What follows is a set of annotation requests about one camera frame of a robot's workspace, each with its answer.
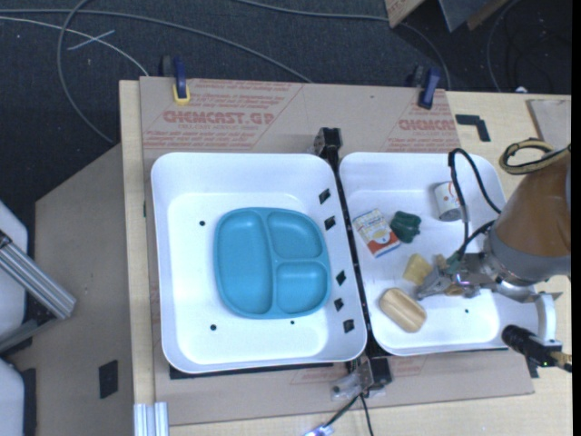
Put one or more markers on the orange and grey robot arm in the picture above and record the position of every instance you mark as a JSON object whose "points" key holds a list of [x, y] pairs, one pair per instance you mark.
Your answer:
{"points": [[535, 216]]}

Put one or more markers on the white and orange carton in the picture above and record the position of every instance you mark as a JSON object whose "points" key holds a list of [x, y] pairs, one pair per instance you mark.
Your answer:
{"points": [[377, 234]]}

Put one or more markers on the blue divided plate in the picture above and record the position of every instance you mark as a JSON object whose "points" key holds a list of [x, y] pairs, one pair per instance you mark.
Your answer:
{"points": [[247, 261]]}

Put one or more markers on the white plastic tray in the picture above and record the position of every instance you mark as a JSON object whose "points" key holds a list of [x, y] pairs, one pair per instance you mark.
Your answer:
{"points": [[190, 261], [454, 325]]}

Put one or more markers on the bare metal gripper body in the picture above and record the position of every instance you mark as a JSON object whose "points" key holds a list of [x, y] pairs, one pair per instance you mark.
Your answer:
{"points": [[474, 270]]}

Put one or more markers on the white small can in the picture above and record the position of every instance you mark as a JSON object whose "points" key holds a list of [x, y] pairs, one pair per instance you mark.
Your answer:
{"points": [[447, 200]]}

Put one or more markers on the brown cardboard board red print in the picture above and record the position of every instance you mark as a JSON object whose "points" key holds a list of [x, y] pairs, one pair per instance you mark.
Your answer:
{"points": [[254, 116]]}

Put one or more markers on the yellow cheese wedge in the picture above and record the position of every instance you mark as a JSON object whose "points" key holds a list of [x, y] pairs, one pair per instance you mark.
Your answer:
{"points": [[417, 268]]}

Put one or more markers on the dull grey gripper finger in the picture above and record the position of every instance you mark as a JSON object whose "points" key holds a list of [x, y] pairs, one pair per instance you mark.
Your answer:
{"points": [[470, 291], [433, 284]]}

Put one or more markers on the black cylinder on white bracket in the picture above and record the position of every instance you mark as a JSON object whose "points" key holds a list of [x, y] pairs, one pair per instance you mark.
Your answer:
{"points": [[522, 339]]}

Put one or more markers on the dark green toy pepper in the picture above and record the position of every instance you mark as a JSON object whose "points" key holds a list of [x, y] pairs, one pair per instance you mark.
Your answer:
{"points": [[406, 226]]}

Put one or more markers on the tan toy bread bun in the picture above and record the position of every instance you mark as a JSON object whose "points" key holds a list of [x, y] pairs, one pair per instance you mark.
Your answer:
{"points": [[403, 310]]}

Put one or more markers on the thin black rod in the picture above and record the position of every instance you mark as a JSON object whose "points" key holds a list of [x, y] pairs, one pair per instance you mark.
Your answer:
{"points": [[350, 239]]}

